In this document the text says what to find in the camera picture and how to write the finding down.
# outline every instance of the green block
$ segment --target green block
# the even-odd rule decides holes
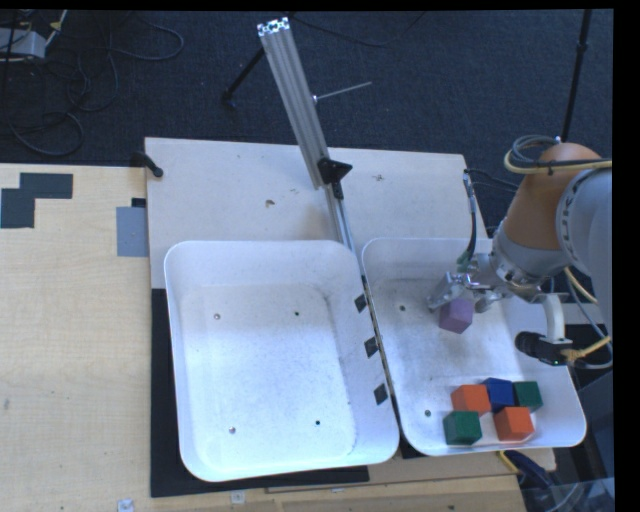
[[[542,395],[535,380],[513,383],[513,394],[517,405],[528,407],[530,412],[542,407]]]
[[[452,411],[442,423],[447,444],[471,445],[482,437],[478,411]]]

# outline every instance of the tray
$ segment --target tray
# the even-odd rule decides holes
[[[580,443],[586,420],[568,369],[548,366],[514,346],[520,331],[546,333],[542,306],[516,297],[499,301],[475,314],[462,334],[440,329],[437,312],[428,310],[427,296],[446,271],[456,271],[456,259],[467,244],[466,239],[379,238],[363,249],[405,438],[432,456]],[[478,240],[478,252],[490,250],[490,239]],[[452,410],[450,393],[487,377],[538,382],[544,405],[532,415],[535,433],[525,441],[501,442],[487,413],[481,417],[480,440],[471,446],[447,445],[443,418]]]
[[[164,262],[179,445],[205,481],[368,465],[399,429],[357,259],[310,241],[186,241]]]

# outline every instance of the wooden table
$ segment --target wooden table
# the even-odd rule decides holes
[[[116,229],[117,209],[146,197],[147,172],[0,164],[0,189],[21,173],[73,175],[70,199],[35,199],[33,228],[0,229],[4,510],[525,510],[494,453],[397,456],[338,489],[151,498],[150,265],[118,256]],[[555,467],[552,450],[528,455]]]

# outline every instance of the black pole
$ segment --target black pole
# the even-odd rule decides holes
[[[580,78],[580,70],[582,68],[582,57],[589,46],[587,43],[587,34],[589,33],[589,22],[591,21],[591,11],[593,9],[585,9],[582,15],[582,28],[580,29],[580,39],[576,48],[576,62],[573,68],[573,80],[571,82],[571,91],[569,93],[569,103],[567,112],[564,117],[564,126],[560,140],[566,142],[569,136],[569,127],[571,126],[571,116],[573,115],[573,105],[576,101],[576,92],[578,90],[578,79]]]
[[[295,13],[296,13],[296,11],[288,11],[286,16],[288,18],[290,18],[290,19],[293,19],[293,16],[295,15]],[[233,101],[233,93],[240,86],[240,84],[244,81],[244,79],[247,77],[247,75],[249,73],[251,73],[251,70],[255,67],[255,65],[260,61],[260,59],[263,56],[264,56],[264,47],[260,48],[256,52],[256,54],[253,56],[253,58],[249,61],[249,64],[247,64],[247,67],[244,68],[242,70],[242,72],[238,75],[238,78],[236,78],[233,81],[233,83],[224,90],[224,92],[222,93],[222,102],[223,103],[225,103],[229,107],[236,108],[236,104]]]

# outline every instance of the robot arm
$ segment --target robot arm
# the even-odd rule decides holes
[[[613,338],[611,161],[579,144],[544,142],[551,147],[528,167],[512,163],[517,150],[507,153],[505,166],[526,175],[494,234],[491,253],[473,255],[464,273],[447,273],[428,306],[433,311],[465,289],[478,299],[477,313],[513,295],[543,302],[540,286],[573,265],[591,277]]]

